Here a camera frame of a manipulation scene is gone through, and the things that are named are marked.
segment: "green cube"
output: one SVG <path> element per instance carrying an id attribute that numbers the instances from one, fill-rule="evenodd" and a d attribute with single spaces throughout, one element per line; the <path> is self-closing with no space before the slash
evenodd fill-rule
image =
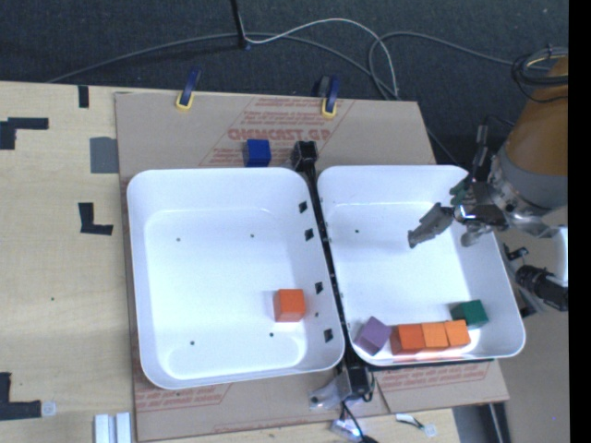
<path id="1" fill-rule="evenodd" d="M 465 320 L 468 329 L 479 329 L 488 323 L 487 312 L 479 300 L 462 302 L 452 308 L 452 318 L 454 320 Z"/>

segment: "blue clamp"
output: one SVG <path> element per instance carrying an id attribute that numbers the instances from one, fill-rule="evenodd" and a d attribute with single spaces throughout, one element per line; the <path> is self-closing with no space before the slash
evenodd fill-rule
<path id="1" fill-rule="evenodd" d="M 336 99 L 341 87 L 341 81 L 336 76 L 323 76 L 314 87 L 315 95 L 322 98 L 321 113 L 324 118 L 334 118 L 336 115 Z"/>
<path id="2" fill-rule="evenodd" d="M 242 151 L 245 167 L 267 167 L 271 162 L 268 139 L 247 139 Z"/>
<path id="3" fill-rule="evenodd" d="M 201 67 L 197 66 L 193 67 L 188 73 L 185 89 L 182 93 L 179 93 L 176 98 L 176 108 L 180 110 L 189 110 L 191 108 L 191 105 L 193 104 L 193 90 L 195 90 L 197 84 L 199 84 L 202 72 L 203 70 Z"/>

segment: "purple cube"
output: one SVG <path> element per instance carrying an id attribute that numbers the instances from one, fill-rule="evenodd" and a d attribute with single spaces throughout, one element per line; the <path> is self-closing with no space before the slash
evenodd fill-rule
<path id="1" fill-rule="evenodd" d="M 371 317 L 357 334 L 354 343 L 372 356 L 383 348 L 390 338 L 392 328 Z"/>

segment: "colored block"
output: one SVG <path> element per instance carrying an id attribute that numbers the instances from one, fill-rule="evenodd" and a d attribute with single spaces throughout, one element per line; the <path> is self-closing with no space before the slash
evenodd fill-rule
<path id="1" fill-rule="evenodd" d="M 403 324 L 392 328 L 392 354 L 416 354 L 425 349 L 425 336 L 420 323 Z"/>
<path id="2" fill-rule="evenodd" d="M 468 329 L 478 329 L 488 323 L 487 312 L 479 300 L 462 302 L 454 306 L 451 312 L 454 320 L 465 320 Z"/>
<path id="3" fill-rule="evenodd" d="M 443 323 L 421 323 L 421 328 L 425 337 L 425 351 L 443 351 L 450 347 Z"/>
<path id="4" fill-rule="evenodd" d="M 391 333 L 390 327 L 371 317 L 357 334 L 354 343 L 373 356 L 383 348 Z"/>
<path id="5" fill-rule="evenodd" d="M 271 162 L 268 139 L 247 139 L 242 152 L 245 167 L 267 167 Z"/>
<path id="6" fill-rule="evenodd" d="M 306 314 L 306 300 L 302 289 L 279 289 L 273 297 L 275 321 L 297 322 Z"/>
<path id="7" fill-rule="evenodd" d="M 462 348 L 470 344 L 470 333 L 465 320 L 453 320 L 443 323 L 445 332 L 447 333 L 447 341 L 450 343 L 450 348 Z"/>

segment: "white cable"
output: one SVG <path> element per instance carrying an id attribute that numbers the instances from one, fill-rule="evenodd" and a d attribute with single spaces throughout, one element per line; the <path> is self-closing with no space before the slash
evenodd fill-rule
<path id="1" fill-rule="evenodd" d="M 306 28 L 310 28 L 310 27 L 313 27 L 313 26 L 316 26 L 319 24 L 323 24 L 323 23 L 333 23 L 333 22 L 347 23 L 350 25 L 357 26 L 358 28 L 362 29 L 363 31 L 369 33 L 372 36 L 372 38 L 374 38 L 376 40 L 376 43 L 381 46 L 381 49 L 386 54 L 386 58 L 388 59 L 388 67 L 389 67 L 390 73 L 392 75 L 392 89 L 394 92 L 394 97 L 396 99 L 398 99 L 398 83 L 396 82 L 396 74 L 394 72 L 394 64 L 392 62 L 392 57 L 390 56 L 390 52 L 388 51 L 388 48 L 386 47 L 384 42 L 381 40 L 380 36 L 378 36 L 374 31 L 370 30 L 368 27 L 362 25 L 361 23 L 353 21 L 352 19 L 347 19 L 347 18 L 318 19 L 316 21 L 311 21 L 309 23 L 292 28 L 291 30 L 285 31 L 283 33 L 277 34 L 275 36 L 272 36 L 272 37 L 264 39 L 264 40 L 251 40 L 249 37 L 245 37 L 245 40 L 247 42 L 250 42 L 251 44 L 267 44 L 268 42 L 274 42 L 274 41 L 280 40 L 281 38 L 284 38 L 285 36 L 289 36 L 291 34 L 298 32 L 298 31 L 305 30 Z"/>

